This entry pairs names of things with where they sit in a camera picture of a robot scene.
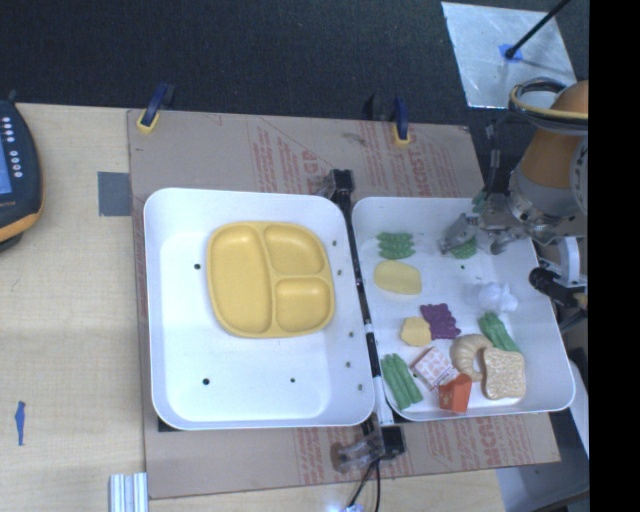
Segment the wire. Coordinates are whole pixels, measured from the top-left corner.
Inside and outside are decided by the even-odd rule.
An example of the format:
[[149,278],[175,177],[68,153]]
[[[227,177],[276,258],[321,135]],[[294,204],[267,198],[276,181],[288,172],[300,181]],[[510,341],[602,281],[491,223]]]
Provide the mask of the wire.
[[356,500],[358,499],[358,496],[360,496],[360,492],[364,488],[365,484],[367,483],[367,480],[369,479],[369,477],[371,476],[371,473],[374,470],[376,472],[376,508],[375,508],[375,512],[378,512],[378,510],[380,509],[380,494],[381,494],[381,489],[380,489],[380,487],[381,487],[381,485],[380,485],[380,457],[377,457],[376,459],[374,459],[371,462],[371,464],[369,464],[369,467],[367,468],[367,471],[365,472],[364,476],[362,477],[362,480],[360,480],[360,485],[358,485],[358,488],[356,489],[356,492],[354,493],[353,498],[351,498],[351,501],[347,505],[347,509],[349,509],[350,507],[355,505]]

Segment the yellow plate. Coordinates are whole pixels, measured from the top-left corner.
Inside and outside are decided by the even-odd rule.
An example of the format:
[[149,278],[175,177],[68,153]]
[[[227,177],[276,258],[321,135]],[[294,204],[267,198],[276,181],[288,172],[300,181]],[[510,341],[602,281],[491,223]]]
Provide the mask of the yellow plate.
[[331,268],[320,239],[286,222],[237,222],[207,244],[211,304],[236,336],[301,336],[322,329],[335,308]]

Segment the toy bread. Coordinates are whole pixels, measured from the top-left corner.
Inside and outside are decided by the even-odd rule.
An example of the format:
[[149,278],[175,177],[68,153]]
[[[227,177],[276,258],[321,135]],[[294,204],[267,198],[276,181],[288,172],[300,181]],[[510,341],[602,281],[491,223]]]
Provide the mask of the toy bread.
[[485,366],[484,394],[490,400],[522,398],[526,391],[524,356],[489,347],[482,351]]

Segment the cardboard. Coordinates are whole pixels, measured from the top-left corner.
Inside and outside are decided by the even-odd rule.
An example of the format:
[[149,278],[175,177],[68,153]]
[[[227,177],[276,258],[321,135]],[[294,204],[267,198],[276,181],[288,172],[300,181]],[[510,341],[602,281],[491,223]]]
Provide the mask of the cardboard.
[[[472,197],[482,178],[462,126],[413,124],[394,146],[390,123],[162,111],[155,129],[128,112],[132,218],[148,490],[152,499],[357,481],[331,450],[360,427],[183,432],[151,402],[142,209],[164,187],[316,193],[331,169],[351,169],[354,201],[367,196]],[[556,462],[548,414],[403,423],[406,452],[382,478]]]

